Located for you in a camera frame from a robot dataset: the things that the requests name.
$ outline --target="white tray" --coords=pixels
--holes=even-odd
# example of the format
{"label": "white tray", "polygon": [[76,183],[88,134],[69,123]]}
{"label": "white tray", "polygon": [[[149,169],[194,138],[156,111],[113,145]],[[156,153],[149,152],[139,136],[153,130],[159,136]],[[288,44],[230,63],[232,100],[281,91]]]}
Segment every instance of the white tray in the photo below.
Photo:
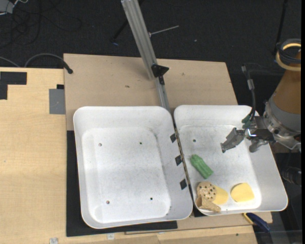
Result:
{"label": "white tray", "polygon": [[74,129],[81,214],[90,227],[180,220],[191,214],[167,110],[82,107],[74,114]]}
{"label": "white tray", "polygon": [[[227,191],[229,200],[220,205],[221,212],[199,209],[205,215],[224,215],[256,211],[284,210],[288,198],[273,158],[270,146],[263,145],[255,153],[249,152],[247,139],[237,147],[222,153],[220,143],[234,127],[242,129],[241,120],[250,112],[248,106],[182,105],[176,108],[174,119],[181,142],[184,160],[191,183],[193,198],[196,187],[206,181],[192,166],[193,154],[200,156],[213,170],[207,179]],[[255,195],[248,202],[235,202],[230,197],[233,186],[247,182]]]}

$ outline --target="wooden table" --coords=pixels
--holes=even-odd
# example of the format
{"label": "wooden table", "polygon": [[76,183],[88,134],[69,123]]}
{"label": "wooden table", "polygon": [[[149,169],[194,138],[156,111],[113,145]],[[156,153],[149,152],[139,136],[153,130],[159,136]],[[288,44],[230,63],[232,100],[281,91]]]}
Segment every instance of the wooden table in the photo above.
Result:
{"label": "wooden table", "polygon": [[[118,68],[107,69],[110,62],[116,66],[122,66],[124,62],[131,63],[131,66],[142,64],[138,58],[73,54],[66,54],[65,60],[75,71],[75,77],[85,62],[86,69],[90,69],[88,65],[95,66],[96,62],[100,62],[97,67],[108,70],[111,75],[118,75]],[[206,105],[217,102],[221,105],[237,104],[224,63],[167,59],[159,63],[173,69],[176,67],[176,72],[172,74],[169,71],[165,75],[171,108],[194,101]],[[0,68],[0,71],[27,72],[27,85],[8,85],[7,100],[0,100],[0,244],[48,244],[51,238],[57,238],[59,244],[178,243],[179,239],[181,243],[257,243],[252,226],[242,215],[189,217],[178,221],[177,230],[165,231],[163,234],[120,232],[113,235],[115,240],[108,240],[106,234],[66,237],[66,130],[69,120],[67,118],[66,122],[66,115],[49,113],[49,89],[65,83],[65,70]],[[177,81],[171,75],[177,75]],[[185,75],[188,82],[180,82],[180,78],[185,78]],[[124,80],[120,84],[130,88],[136,86],[134,83],[123,83]],[[68,84],[66,94],[72,94],[73,89]],[[118,84],[110,88],[118,90]],[[195,88],[205,91],[199,95],[201,100],[191,97]],[[179,98],[186,89],[190,94]],[[73,104],[77,107],[78,103],[73,101]],[[270,212],[258,215],[272,222]]]}

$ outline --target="black bracket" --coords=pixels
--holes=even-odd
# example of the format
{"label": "black bracket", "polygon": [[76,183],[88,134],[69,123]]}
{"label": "black bracket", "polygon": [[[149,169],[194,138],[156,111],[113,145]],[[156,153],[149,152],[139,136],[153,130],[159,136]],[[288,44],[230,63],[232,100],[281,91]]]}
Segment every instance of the black bracket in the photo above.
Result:
{"label": "black bracket", "polygon": [[153,64],[151,66],[152,73],[154,74],[155,78],[159,78],[159,83],[161,85],[165,85],[163,75],[169,70],[169,67],[160,66],[158,64]]}

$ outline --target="yellow ring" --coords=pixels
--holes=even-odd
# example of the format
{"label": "yellow ring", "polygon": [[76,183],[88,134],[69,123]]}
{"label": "yellow ring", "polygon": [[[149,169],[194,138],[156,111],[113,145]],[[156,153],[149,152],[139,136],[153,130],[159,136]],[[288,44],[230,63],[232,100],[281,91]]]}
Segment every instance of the yellow ring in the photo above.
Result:
{"label": "yellow ring", "polygon": [[[285,45],[283,47],[283,49],[285,50],[285,49],[287,49],[289,47],[301,47],[301,44],[299,44],[299,43],[289,43],[289,44]],[[284,64],[281,61],[280,57],[279,57],[279,52],[278,51],[276,53],[276,61],[277,61],[278,65],[280,67],[282,67],[282,68],[284,68],[286,70],[289,70],[289,71],[301,71],[301,67],[294,67],[294,66],[289,66],[287,64]]]}

